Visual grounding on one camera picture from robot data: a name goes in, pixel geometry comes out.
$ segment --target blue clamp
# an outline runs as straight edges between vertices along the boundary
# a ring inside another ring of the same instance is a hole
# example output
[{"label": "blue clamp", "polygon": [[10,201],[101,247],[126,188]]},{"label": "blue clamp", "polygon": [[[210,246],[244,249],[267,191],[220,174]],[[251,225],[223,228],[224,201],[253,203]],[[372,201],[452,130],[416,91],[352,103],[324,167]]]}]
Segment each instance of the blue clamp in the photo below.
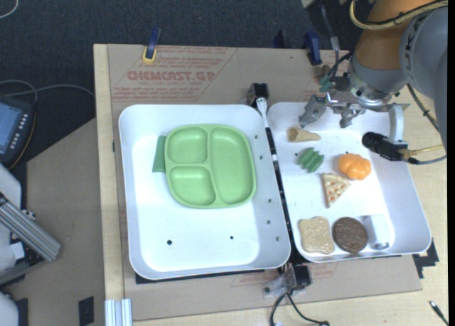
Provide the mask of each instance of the blue clamp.
[{"label": "blue clamp", "polygon": [[319,38],[313,31],[308,31],[304,36],[304,44],[302,48],[308,48],[308,59],[313,66],[320,65],[322,63],[321,55],[319,53]]},{"label": "blue clamp", "polygon": [[161,27],[154,26],[151,29],[149,45],[145,47],[144,54],[142,55],[142,60],[145,63],[153,63],[156,58],[156,45],[159,42],[161,36]]}]

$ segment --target toy orange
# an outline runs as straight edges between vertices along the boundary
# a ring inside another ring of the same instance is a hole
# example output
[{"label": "toy orange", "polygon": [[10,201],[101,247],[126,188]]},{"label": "toy orange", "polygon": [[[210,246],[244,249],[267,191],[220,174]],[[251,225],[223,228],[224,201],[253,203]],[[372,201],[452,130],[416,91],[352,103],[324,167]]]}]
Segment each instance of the toy orange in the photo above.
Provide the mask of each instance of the toy orange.
[{"label": "toy orange", "polygon": [[371,173],[371,162],[359,154],[347,153],[338,159],[338,169],[351,180],[363,180]]}]

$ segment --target black device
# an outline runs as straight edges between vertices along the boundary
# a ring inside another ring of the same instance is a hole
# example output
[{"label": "black device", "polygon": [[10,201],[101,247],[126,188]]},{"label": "black device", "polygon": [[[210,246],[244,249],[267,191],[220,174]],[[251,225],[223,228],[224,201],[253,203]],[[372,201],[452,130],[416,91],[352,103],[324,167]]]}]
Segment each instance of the black device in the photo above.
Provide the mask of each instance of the black device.
[{"label": "black device", "polygon": [[0,95],[0,163],[13,165],[30,140],[35,104]]}]

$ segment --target chocolate cookie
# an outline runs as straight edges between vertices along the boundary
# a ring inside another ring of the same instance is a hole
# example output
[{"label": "chocolate cookie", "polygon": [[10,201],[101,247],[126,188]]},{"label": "chocolate cookie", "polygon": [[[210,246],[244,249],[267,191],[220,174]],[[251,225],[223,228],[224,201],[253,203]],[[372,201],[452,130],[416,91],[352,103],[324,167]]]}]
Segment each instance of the chocolate cookie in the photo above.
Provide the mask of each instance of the chocolate cookie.
[{"label": "chocolate cookie", "polygon": [[342,250],[358,253],[365,248],[368,235],[363,224],[352,217],[341,217],[333,224],[333,240]]}]

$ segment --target toy pizza slice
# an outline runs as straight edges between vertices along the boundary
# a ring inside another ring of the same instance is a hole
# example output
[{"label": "toy pizza slice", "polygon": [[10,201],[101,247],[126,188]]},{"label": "toy pizza slice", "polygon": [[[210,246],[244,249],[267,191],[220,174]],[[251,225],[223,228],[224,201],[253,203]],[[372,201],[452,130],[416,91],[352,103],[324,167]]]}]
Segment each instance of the toy pizza slice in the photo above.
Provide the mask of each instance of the toy pizza slice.
[{"label": "toy pizza slice", "polygon": [[331,207],[350,186],[348,180],[335,173],[323,173],[322,182],[327,207]]}]

